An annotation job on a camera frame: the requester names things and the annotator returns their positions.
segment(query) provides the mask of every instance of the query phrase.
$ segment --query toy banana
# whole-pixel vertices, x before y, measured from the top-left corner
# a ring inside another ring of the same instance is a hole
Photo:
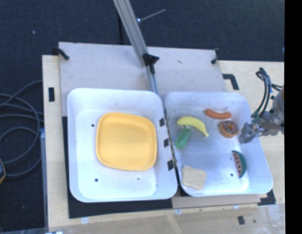
[[[193,126],[196,129],[198,129],[199,131],[201,131],[206,137],[209,136],[209,134],[206,131],[206,126],[204,124],[204,122],[202,122],[201,120],[192,117],[192,116],[184,116],[181,117],[178,121],[177,121],[178,125],[183,125],[183,126]]]

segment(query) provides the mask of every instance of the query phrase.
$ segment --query black carpet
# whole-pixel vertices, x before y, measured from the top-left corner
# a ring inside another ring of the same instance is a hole
[[[285,0],[131,0],[148,46],[217,49],[222,60],[284,61]],[[0,0],[0,94],[13,95],[42,79],[41,57],[59,41],[119,44],[117,13],[112,0]],[[18,95],[43,111],[37,84]],[[0,96],[0,103],[7,98]],[[1,107],[0,115],[19,108]],[[0,136],[14,127],[37,130],[37,121],[0,118]],[[0,142],[3,161],[31,146],[35,134],[16,130]],[[7,172],[31,168],[40,155],[37,141]],[[4,231],[44,226],[41,165],[0,185],[0,224]]]

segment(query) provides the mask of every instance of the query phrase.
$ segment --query toy sausage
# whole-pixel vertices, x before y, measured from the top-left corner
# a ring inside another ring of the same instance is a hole
[[[205,114],[208,116],[208,117],[211,117],[211,118],[214,118],[214,119],[228,119],[231,117],[231,113],[230,112],[225,112],[225,113],[218,113],[218,112],[215,112],[211,109],[206,109],[205,110]]]

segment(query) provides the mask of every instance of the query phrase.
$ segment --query toy watermelon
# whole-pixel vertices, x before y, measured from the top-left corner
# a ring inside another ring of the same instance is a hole
[[[235,165],[238,170],[239,178],[242,178],[246,172],[246,160],[244,156],[238,151],[232,151]]]

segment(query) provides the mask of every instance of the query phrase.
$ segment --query yellow square plate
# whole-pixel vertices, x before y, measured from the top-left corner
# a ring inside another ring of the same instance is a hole
[[[116,112],[99,119],[96,155],[105,166],[145,171],[155,164],[156,153],[156,130],[149,119]]]

